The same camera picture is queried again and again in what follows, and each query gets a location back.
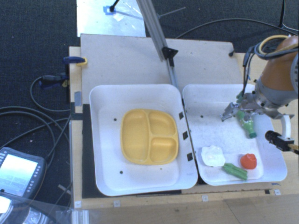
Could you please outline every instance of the red tomato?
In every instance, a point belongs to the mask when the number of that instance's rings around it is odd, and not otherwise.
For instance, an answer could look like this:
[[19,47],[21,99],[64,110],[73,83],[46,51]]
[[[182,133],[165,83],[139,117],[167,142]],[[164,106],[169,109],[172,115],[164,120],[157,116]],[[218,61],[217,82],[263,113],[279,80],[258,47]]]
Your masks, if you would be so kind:
[[256,156],[254,154],[245,154],[240,159],[241,165],[246,169],[255,169],[256,168]]

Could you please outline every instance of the dark floor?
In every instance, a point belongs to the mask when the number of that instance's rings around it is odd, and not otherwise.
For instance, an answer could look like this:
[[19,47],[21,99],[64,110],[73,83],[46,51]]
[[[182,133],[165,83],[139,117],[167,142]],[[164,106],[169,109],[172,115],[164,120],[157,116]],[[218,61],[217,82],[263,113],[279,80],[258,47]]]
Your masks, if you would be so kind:
[[[160,19],[165,37],[181,33],[206,22],[246,18],[277,26],[283,0],[153,0],[158,14],[186,7],[185,10]],[[43,75],[65,71],[62,58],[69,46],[80,44],[77,38],[76,0],[0,0],[0,107],[25,106],[47,113],[53,119],[66,118],[68,112],[46,112],[30,99],[30,85]],[[284,24],[298,29],[299,0],[286,0]],[[220,21],[203,26],[183,36],[185,39],[232,42],[237,52],[245,52],[262,39],[274,34],[288,34],[253,21]],[[42,91],[33,88],[37,101],[50,109],[68,109],[65,88]],[[28,115],[7,114],[1,109],[0,145],[41,124]],[[53,127],[56,139],[60,131]],[[9,147],[28,154],[47,156],[53,142],[46,129],[14,141]],[[59,142],[55,158],[47,171],[36,199],[55,203],[62,190],[57,186],[70,184],[69,144],[65,137]],[[69,203],[69,195],[58,202]]]

